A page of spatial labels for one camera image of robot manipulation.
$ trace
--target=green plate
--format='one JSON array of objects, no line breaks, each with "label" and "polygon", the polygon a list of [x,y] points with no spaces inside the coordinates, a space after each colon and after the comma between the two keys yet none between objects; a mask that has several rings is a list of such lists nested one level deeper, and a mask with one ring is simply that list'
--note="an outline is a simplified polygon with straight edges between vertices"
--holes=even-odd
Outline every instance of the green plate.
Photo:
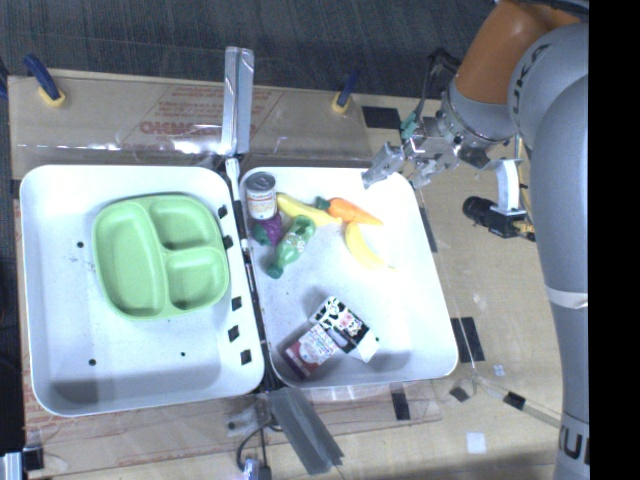
[{"label": "green plate", "polygon": [[217,222],[186,195],[153,195],[113,203],[93,225],[102,290],[122,316],[166,318],[218,302],[229,265]]}]

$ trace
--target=yellow banana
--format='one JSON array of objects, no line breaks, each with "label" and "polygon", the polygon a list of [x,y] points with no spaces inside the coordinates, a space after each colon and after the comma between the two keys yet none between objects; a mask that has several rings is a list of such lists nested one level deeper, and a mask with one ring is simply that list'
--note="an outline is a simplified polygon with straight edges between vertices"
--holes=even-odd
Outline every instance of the yellow banana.
[{"label": "yellow banana", "polygon": [[305,217],[310,218],[316,226],[342,224],[342,219],[340,217],[332,217],[324,210],[304,204],[291,197],[289,194],[278,192],[276,194],[276,202],[278,203],[278,208],[291,218],[298,215],[304,215]]},{"label": "yellow banana", "polygon": [[362,231],[357,222],[349,222],[347,224],[344,231],[344,240],[347,243],[349,252],[363,267],[370,270],[387,267],[385,261],[371,250],[364,236],[362,236]]}]

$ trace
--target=blue clamp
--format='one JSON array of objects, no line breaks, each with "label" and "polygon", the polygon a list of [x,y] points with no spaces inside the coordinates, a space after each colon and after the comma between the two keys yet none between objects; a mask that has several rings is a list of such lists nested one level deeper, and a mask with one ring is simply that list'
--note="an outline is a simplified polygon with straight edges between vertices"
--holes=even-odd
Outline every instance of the blue clamp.
[{"label": "blue clamp", "polygon": [[58,89],[47,67],[33,53],[25,55],[23,62],[40,84],[38,93],[47,105],[59,107],[65,100],[64,93]]},{"label": "blue clamp", "polygon": [[351,93],[356,87],[356,82],[358,81],[359,76],[360,71],[358,69],[354,69],[349,75],[349,78],[347,78],[340,86],[338,92],[333,97],[333,101],[331,102],[331,108],[334,112],[344,114],[347,111],[347,107],[349,107],[349,103],[351,102]]}]

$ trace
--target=white sink basin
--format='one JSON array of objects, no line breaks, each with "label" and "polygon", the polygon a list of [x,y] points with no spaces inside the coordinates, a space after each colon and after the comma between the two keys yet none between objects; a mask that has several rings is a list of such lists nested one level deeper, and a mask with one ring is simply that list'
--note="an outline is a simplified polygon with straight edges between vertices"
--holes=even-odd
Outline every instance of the white sink basin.
[{"label": "white sink basin", "polygon": [[[93,221],[114,201],[162,193],[193,196],[211,210],[233,242],[231,280],[211,307],[128,320],[100,288]],[[47,165],[25,176],[20,204],[33,389],[43,407],[81,416],[237,396],[258,386],[264,359],[220,176],[199,167]]]},{"label": "white sink basin", "polygon": [[[265,333],[281,379],[299,388],[331,388],[434,379],[451,373],[458,362],[458,348],[420,209],[406,178],[394,174],[365,189],[361,169],[256,170],[271,173],[277,191],[301,202],[313,205],[317,196],[343,197],[381,219],[383,226],[360,227],[369,245],[394,267],[363,268],[347,249],[344,224],[328,224],[316,229],[304,253],[285,267],[282,277],[272,279],[266,267],[273,249],[250,239]],[[252,172],[245,174],[241,187]],[[329,296],[343,301],[370,327],[379,350],[367,363],[339,351],[300,380],[283,351],[311,327],[309,317]]]}]

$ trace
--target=orange carrot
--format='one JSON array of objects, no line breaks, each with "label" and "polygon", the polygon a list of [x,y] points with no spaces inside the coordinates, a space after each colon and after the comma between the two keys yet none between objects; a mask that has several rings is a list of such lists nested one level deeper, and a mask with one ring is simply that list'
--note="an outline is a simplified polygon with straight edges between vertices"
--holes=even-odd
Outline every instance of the orange carrot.
[{"label": "orange carrot", "polygon": [[374,224],[381,226],[382,221],[369,212],[341,197],[329,200],[316,197],[316,208],[326,210],[332,217],[340,217],[343,222],[359,222],[360,224]]}]

